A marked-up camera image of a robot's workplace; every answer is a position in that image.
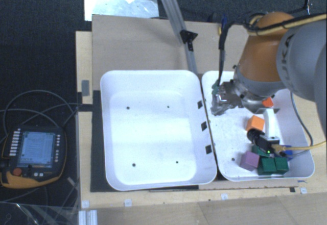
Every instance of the black object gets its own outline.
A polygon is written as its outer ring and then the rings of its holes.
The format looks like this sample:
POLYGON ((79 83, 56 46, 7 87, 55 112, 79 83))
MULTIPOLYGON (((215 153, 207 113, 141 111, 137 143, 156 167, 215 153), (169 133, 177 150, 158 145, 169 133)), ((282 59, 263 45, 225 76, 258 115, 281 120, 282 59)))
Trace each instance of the black object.
POLYGON ((221 35, 219 36, 219 44, 218 44, 218 49, 219 49, 219 76, 216 81, 216 85, 219 87, 220 82, 221 82, 221 76, 223 74, 224 70, 224 63, 225 63, 225 41, 227 38, 228 30, 229 28, 234 24, 234 22, 227 23, 225 26, 222 28, 221 35))
POLYGON ((63 172, 66 153, 62 128, 17 126, 5 141, 2 160, 8 163, 1 170, 1 183, 24 189, 54 182, 63 172))
POLYGON ((208 128, 208 126, 206 125, 206 121, 204 121, 204 122, 201 124, 201 128, 202 128, 203 131, 204 131, 205 129, 208 128))
POLYGON ((116 191, 106 179, 100 91, 93 92, 91 192, 116 191))
POLYGON ((192 42, 198 36, 198 34, 183 29, 180 31, 180 36, 182 37, 183 43, 188 43, 189 51, 193 52, 194 49, 192 42))
POLYGON ((1 171, 3 168, 8 167, 8 164, 9 164, 9 160, 8 160, 8 159, 1 159, 1 160, 0 160, 0 171, 1 171))
POLYGON ((202 101, 198 101, 198 109, 200 109, 203 106, 202 101))
POLYGON ((265 133, 262 131, 259 131, 257 129, 251 129, 247 132, 247 138, 254 143, 256 146, 258 146, 263 152, 265 153, 273 153, 274 148, 272 147, 272 144, 279 144, 279 140, 274 141, 267 141, 264 136, 265 133))
POLYGON ((213 152, 213 149, 211 148, 211 145, 208 145, 208 146, 205 147, 205 152, 206 152, 206 154, 210 154, 210 153, 213 152))
POLYGON ((217 12, 213 12, 207 19, 207 22, 210 23, 219 23, 217 12))

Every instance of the yellow cable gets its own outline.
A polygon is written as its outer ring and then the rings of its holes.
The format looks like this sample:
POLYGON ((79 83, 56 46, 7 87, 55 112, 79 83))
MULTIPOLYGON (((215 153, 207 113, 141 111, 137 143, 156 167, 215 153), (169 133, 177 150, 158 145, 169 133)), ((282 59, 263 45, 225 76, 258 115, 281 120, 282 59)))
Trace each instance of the yellow cable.
POLYGON ((307 151, 310 149, 315 149, 317 147, 323 146, 324 144, 326 144, 326 141, 323 141, 321 143, 315 144, 313 146, 304 146, 304 147, 286 147, 286 146, 282 146, 279 144, 273 144, 272 147, 278 151, 278 152, 284 152, 284 151, 307 151))
POLYGON ((251 21, 250 21, 250 25, 253 25, 254 24, 254 22, 256 22, 258 19, 260 19, 260 18, 262 18, 263 17, 263 15, 256 15, 254 18, 252 18, 251 19, 251 21))
POLYGON ((267 30, 255 31, 255 32, 248 31, 248 34, 250 36, 263 36, 263 35, 274 33, 276 31, 279 31, 279 30, 282 30, 282 29, 289 29, 289 28, 292 28, 292 27, 297 27, 297 26, 301 26, 301 25, 306 24, 306 23, 311 23, 311 22, 324 20, 324 19, 327 19, 327 14, 321 14, 321 15, 317 15, 317 16, 314 16, 314 17, 308 17, 308 18, 305 18, 305 19, 300 20, 300 21, 296 21, 296 22, 293 22, 293 23, 286 24, 284 26, 279 26, 279 27, 271 28, 271 29, 267 29, 267 30))

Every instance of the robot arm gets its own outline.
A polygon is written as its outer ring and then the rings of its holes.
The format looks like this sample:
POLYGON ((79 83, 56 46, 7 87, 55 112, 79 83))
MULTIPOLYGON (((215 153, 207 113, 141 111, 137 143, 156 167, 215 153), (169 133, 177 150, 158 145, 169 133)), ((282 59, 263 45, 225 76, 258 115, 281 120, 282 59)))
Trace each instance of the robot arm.
MULTIPOLYGON (((269 13, 256 26, 266 28, 292 18, 282 12, 269 13)), ((326 135, 326 19, 250 35, 233 80, 214 89, 211 110, 221 115, 239 106, 262 113, 262 101, 284 88, 316 102, 326 135)))

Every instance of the orange block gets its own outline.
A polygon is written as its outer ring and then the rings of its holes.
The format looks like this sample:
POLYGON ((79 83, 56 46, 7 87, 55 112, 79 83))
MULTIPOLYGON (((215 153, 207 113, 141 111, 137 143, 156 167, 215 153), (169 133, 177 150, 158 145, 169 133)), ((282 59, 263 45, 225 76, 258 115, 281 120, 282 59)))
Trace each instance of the orange block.
POLYGON ((264 129, 264 125, 265 125, 265 120, 254 115, 247 121, 247 125, 245 129, 247 131, 251 129, 257 129, 262 131, 264 129))
POLYGON ((267 99, 262 101, 262 104, 264 107, 271 108, 274 106, 274 103, 272 102, 271 97, 268 97, 267 99))

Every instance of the metal pole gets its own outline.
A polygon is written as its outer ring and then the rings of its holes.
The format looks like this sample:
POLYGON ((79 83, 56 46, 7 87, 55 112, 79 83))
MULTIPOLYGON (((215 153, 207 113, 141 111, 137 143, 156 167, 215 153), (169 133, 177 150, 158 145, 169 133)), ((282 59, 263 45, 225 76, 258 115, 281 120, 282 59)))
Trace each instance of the metal pole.
MULTIPOLYGON (((161 0, 161 1, 177 39, 179 40, 180 43, 183 43, 181 32, 187 30, 177 0, 161 0)), ((192 44, 192 40, 184 43, 186 60, 188 62, 189 70, 197 74, 198 72, 195 63, 195 56, 194 56, 193 48, 190 48, 190 42, 192 44)))

